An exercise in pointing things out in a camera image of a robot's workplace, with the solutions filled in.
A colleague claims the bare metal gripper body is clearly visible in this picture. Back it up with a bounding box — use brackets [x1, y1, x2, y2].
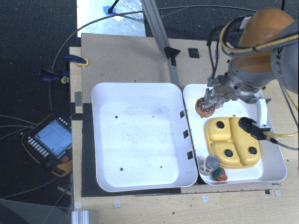
[208, 73, 260, 104]

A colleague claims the brown sprinkled doughnut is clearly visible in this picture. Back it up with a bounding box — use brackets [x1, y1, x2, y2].
[195, 97, 216, 118]

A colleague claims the white plastic tray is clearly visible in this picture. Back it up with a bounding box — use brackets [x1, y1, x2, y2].
[182, 83, 288, 187]
[91, 82, 199, 193]

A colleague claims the yellow divided plate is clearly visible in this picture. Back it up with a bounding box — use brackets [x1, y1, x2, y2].
[204, 116, 261, 170]

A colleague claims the small white can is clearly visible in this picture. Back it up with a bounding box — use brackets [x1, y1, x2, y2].
[198, 155, 221, 176]

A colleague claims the red strawberry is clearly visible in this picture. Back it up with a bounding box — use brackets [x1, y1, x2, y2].
[211, 167, 228, 182]

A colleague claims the brown cardboard board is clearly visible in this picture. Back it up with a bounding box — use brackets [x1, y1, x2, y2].
[80, 33, 276, 198]

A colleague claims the black cylinder on white bracket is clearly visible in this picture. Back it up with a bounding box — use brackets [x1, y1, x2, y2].
[238, 98, 272, 141]

